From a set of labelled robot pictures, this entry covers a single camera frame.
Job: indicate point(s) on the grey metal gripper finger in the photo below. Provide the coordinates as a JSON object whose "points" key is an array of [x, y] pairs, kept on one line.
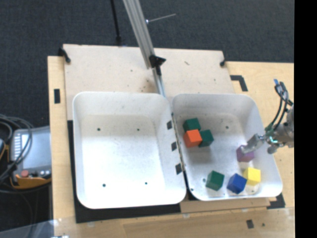
{"points": [[253, 142], [273, 148]]}

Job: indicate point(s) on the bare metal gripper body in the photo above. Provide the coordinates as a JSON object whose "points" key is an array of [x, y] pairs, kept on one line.
{"points": [[287, 135]]}

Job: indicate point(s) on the purple cube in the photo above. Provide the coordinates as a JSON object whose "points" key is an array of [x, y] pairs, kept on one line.
{"points": [[245, 157]]}

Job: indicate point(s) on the white plastic tray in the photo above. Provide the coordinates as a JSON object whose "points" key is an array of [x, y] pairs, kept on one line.
{"points": [[123, 152], [223, 155]]}

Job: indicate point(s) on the yellow cube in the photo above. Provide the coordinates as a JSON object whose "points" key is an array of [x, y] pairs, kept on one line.
{"points": [[252, 176]]}

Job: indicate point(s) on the blue cube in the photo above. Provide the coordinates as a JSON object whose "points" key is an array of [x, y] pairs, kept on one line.
{"points": [[236, 183]]}

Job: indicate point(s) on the green cube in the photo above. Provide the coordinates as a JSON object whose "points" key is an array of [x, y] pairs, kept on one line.
{"points": [[207, 137], [215, 180], [192, 124]]}

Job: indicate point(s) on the orange cube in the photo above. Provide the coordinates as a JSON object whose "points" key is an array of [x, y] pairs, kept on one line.
{"points": [[192, 138]]}

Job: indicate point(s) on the pale wood board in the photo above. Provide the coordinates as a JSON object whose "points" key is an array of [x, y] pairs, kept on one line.
{"points": [[104, 68]]}

